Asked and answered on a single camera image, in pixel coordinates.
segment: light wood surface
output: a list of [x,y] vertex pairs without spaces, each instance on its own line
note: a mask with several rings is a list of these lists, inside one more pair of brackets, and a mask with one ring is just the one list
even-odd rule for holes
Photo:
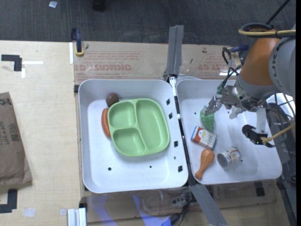
[[[0,214],[0,225],[65,226],[60,209],[78,208],[80,200],[69,43],[0,41],[0,53],[43,61],[25,65],[25,78],[13,71],[13,62],[0,61],[0,93],[10,92],[33,177],[24,186],[0,187],[1,198],[9,188],[19,188],[17,209]],[[24,208],[36,209],[35,216],[23,216]]]

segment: silver can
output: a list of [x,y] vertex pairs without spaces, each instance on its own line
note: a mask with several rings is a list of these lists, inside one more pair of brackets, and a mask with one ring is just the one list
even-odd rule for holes
[[230,164],[240,159],[240,153],[236,147],[230,147],[229,149],[217,154],[217,161],[222,167],[228,167]]

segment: can lid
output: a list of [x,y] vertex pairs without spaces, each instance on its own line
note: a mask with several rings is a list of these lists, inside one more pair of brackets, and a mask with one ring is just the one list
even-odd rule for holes
[[222,155],[222,154],[217,154],[217,161],[218,163],[222,166],[222,167],[228,167],[229,166],[229,161],[227,160],[227,158]]

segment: orange bowling pin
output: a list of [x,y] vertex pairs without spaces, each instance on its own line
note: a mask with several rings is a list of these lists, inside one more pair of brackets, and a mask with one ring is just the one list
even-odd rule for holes
[[202,179],[203,171],[206,169],[206,167],[213,162],[215,157],[215,154],[213,151],[211,151],[208,148],[205,148],[201,153],[201,166],[199,167],[199,170],[194,174],[196,178]]

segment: small box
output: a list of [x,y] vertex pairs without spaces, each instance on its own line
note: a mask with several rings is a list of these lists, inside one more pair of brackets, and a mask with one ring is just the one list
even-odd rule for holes
[[191,136],[191,141],[196,142],[202,145],[203,147],[211,150],[213,148],[215,139],[216,139],[216,135],[214,133],[207,131],[199,126],[196,126],[194,128]]

